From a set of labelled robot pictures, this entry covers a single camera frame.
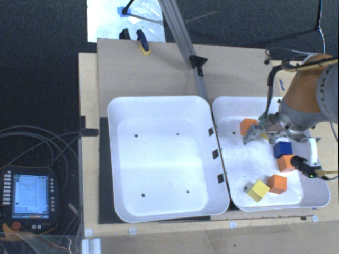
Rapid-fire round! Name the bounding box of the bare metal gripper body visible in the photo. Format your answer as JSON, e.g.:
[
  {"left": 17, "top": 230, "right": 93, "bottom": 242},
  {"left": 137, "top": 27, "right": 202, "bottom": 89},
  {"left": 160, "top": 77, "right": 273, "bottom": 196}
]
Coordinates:
[{"left": 261, "top": 113, "right": 313, "bottom": 144}]

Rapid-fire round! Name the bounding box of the orange cube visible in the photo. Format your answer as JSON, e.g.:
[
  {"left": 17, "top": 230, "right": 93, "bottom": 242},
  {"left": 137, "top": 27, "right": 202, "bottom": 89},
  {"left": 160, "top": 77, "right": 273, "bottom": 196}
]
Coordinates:
[
  {"left": 267, "top": 174, "right": 288, "bottom": 195},
  {"left": 239, "top": 118, "right": 258, "bottom": 137},
  {"left": 276, "top": 154, "right": 296, "bottom": 173}
]

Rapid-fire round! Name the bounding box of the blue cube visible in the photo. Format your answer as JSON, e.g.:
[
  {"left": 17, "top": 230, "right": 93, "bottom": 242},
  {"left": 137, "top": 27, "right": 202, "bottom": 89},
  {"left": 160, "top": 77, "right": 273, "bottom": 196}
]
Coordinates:
[{"left": 273, "top": 141, "right": 293, "bottom": 159}]

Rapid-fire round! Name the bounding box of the white plastic tray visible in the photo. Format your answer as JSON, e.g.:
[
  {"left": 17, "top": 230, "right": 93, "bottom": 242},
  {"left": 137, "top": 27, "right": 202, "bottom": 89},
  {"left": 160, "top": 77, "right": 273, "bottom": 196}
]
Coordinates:
[
  {"left": 106, "top": 95, "right": 230, "bottom": 224},
  {"left": 211, "top": 96, "right": 331, "bottom": 213}
]

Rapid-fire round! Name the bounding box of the yellow cube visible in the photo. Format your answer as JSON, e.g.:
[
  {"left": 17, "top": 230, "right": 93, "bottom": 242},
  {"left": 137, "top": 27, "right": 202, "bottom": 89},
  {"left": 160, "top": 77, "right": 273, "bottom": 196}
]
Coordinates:
[{"left": 246, "top": 179, "right": 271, "bottom": 203}]

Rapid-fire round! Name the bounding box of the brown cardboard board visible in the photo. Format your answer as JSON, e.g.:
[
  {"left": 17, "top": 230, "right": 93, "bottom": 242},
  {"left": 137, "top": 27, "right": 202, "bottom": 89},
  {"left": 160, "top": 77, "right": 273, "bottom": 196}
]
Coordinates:
[{"left": 96, "top": 38, "right": 323, "bottom": 221}]

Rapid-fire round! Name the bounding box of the black cylinder on white bracket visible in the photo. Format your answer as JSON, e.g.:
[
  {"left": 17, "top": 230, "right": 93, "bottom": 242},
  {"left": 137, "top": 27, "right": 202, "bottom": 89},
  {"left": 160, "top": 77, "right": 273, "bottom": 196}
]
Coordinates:
[{"left": 290, "top": 137, "right": 323, "bottom": 179}]

